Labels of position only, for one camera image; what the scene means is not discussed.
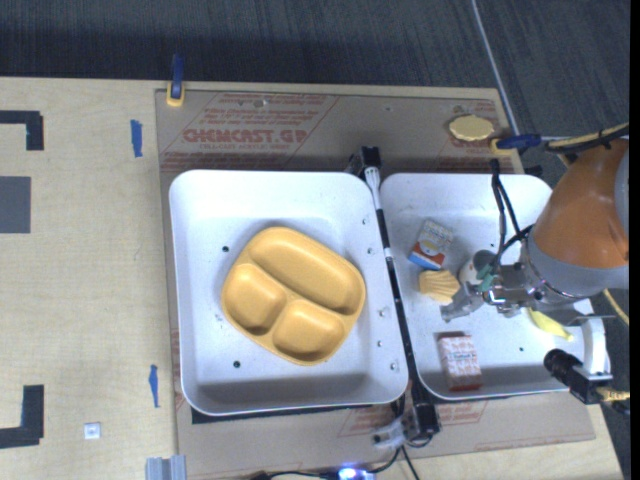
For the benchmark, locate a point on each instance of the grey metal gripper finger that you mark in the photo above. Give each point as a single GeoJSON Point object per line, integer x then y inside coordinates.
{"type": "Point", "coordinates": [460, 307]}
{"type": "Point", "coordinates": [484, 259]}

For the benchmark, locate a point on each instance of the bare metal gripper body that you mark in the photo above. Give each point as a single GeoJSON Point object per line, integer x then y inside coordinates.
{"type": "Point", "coordinates": [515, 293]}

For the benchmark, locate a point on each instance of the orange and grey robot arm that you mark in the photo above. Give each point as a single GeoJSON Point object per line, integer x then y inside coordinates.
{"type": "Point", "coordinates": [580, 218]}

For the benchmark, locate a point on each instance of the yellow shell-shaped biscuit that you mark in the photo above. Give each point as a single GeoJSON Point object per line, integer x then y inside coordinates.
{"type": "Point", "coordinates": [437, 285]}

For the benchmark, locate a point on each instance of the yellow banana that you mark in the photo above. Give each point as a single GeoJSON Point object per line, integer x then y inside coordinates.
{"type": "Point", "coordinates": [547, 324]}

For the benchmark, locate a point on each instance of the white and blue carton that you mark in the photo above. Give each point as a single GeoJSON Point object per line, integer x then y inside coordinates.
{"type": "Point", "coordinates": [431, 243]}

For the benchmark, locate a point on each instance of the orange and white packet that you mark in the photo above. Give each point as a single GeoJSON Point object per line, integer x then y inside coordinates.
{"type": "Point", "coordinates": [460, 363]}

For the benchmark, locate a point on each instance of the white plastic tray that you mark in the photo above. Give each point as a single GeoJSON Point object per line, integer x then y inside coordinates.
{"type": "Point", "coordinates": [510, 358]}
{"type": "Point", "coordinates": [210, 318]}

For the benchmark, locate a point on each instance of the thin black and white rod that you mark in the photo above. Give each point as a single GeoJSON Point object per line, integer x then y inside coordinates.
{"type": "Point", "coordinates": [395, 278]}

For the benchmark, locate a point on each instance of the pale yellow round biscuit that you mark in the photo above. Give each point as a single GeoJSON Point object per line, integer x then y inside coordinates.
{"type": "Point", "coordinates": [470, 128]}

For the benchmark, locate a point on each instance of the orange divided plate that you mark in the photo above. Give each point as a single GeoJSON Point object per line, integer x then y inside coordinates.
{"type": "Point", "coordinates": [295, 293]}

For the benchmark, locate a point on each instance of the brown cardboard board red print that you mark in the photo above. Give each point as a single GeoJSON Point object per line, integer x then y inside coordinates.
{"type": "Point", "coordinates": [300, 118]}

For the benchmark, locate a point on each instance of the small white square tile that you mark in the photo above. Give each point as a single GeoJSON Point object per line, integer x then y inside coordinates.
{"type": "Point", "coordinates": [92, 430]}

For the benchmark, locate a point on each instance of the black cylinder on white bracket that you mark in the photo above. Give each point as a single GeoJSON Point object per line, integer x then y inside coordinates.
{"type": "Point", "coordinates": [582, 375]}

